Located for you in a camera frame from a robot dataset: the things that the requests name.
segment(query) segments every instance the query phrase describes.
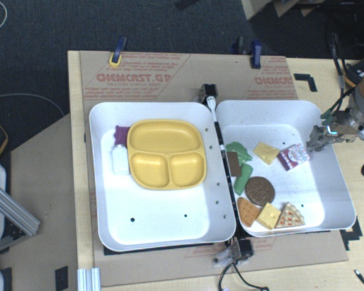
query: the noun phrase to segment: dark floor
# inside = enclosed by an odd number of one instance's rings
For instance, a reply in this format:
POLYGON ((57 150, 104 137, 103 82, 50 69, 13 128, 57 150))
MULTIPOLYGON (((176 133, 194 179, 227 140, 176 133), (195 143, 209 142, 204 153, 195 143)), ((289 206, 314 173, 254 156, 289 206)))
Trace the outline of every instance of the dark floor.
MULTIPOLYGON (((8 12, 0 28, 0 95, 43 96, 65 114, 67 51, 113 51, 119 35, 128 37, 127 50, 133 52, 230 54, 242 36, 247 44, 259 39, 263 55, 329 58, 326 36, 336 32, 346 59, 364 57, 364 0, 328 0, 306 17, 292 9, 278 18, 268 4, 250 21, 240 0, 200 0, 182 10, 181 0, 0 1, 8 12)), ((0 5, 0 23, 4 15, 0 5)), ((7 151, 60 117, 44 99, 0 97, 7 151)))

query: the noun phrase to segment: white tray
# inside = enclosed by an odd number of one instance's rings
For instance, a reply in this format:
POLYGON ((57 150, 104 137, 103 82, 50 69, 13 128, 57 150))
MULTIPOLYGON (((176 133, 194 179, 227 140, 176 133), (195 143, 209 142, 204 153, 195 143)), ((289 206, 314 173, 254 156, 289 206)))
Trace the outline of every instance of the white tray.
POLYGON ((268 230, 258 222, 243 226, 252 236, 346 229, 354 224, 353 203, 332 145, 309 152, 309 161, 289 171, 278 159, 267 165, 253 153, 260 141, 280 150, 297 143, 306 148, 313 126, 321 126, 320 115, 308 101, 223 101, 218 105, 224 143, 237 141, 248 150, 252 176, 263 176, 274 186, 272 205, 282 210, 290 202, 305 217, 305 225, 298 227, 268 230))
POLYGON ((236 222, 209 109, 196 102, 103 102, 89 115, 95 169, 98 233, 110 250, 227 241, 236 222), (132 176, 115 176, 111 150, 115 126, 144 119, 180 119, 193 124, 205 146, 204 181, 184 190, 149 190, 132 176))

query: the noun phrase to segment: cable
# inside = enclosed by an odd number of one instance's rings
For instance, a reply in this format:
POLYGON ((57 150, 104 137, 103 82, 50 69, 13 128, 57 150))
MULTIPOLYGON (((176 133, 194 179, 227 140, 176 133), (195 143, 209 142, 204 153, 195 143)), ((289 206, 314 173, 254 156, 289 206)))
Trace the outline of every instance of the cable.
POLYGON ((14 96, 28 96, 28 97, 34 97, 34 98, 39 98, 39 99, 43 99, 49 103, 51 103, 54 107, 56 107, 58 109, 59 112, 61 112, 62 116, 65 116, 65 113, 63 112, 63 110, 59 107, 59 105, 57 105, 55 102, 53 102, 52 100, 50 100, 49 98, 43 97, 41 95, 37 95, 37 94, 29 94, 29 93, 11 93, 11 94, 3 94, 0 95, 0 98, 6 98, 6 97, 14 97, 14 96))
POLYGON ((2 2, 0 1, 0 5, 3 7, 4 12, 5 12, 4 19, 3 19, 3 21, 2 21, 2 22, 1 22, 1 24, 0 24, 0 28, 1 28, 1 27, 5 24, 5 22, 7 21, 8 12, 7 12, 7 8, 5 7, 4 3, 2 3, 2 2))
POLYGON ((223 288, 221 286, 221 282, 223 281, 223 278, 226 274, 226 272, 229 270, 229 268, 231 266, 233 266, 237 272, 237 275, 240 277, 240 279, 249 287, 252 287, 252 288, 255 288, 255 289, 258 289, 259 291, 269 291, 269 288, 268 287, 258 287, 258 286, 255 286, 253 284, 250 284, 248 283, 244 278, 243 276, 241 275, 241 273, 238 271, 237 269, 237 266, 236 266, 236 262, 232 262, 230 264, 228 264, 226 267, 224 267, 223 271, 221 272, 221 275, 220 275, 220 278, 218 279, 218 291, 223 291, 223 288))

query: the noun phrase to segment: divided yellow plate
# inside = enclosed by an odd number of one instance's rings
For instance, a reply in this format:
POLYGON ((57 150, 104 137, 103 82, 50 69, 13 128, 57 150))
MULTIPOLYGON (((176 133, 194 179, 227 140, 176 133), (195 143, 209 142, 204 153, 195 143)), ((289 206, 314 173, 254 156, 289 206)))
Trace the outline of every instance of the divided yellow plate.
POLYGON ((130 172, 145 188, 187 189, 199 185, 205 178, 202 137, 186 121, 139 121, 128 131, 127 149, 130 172))

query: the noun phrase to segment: yellow sponge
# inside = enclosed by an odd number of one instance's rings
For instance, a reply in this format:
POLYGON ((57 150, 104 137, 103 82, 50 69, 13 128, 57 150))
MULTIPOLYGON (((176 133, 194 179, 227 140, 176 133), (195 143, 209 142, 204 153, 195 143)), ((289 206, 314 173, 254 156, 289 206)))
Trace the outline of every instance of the yellow sponge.
POLYGON ((268 202, 261 210, 256 221, 267 229, 272 230, 277 224, 280 214, 281 211, 268 202))
POLYGON ((266 164, 271 165, 274 159, 279 154, 279 149, 271 147, 268 144, 263 142, 259 142, 254 149, 254 153, 259 156, 266 164))

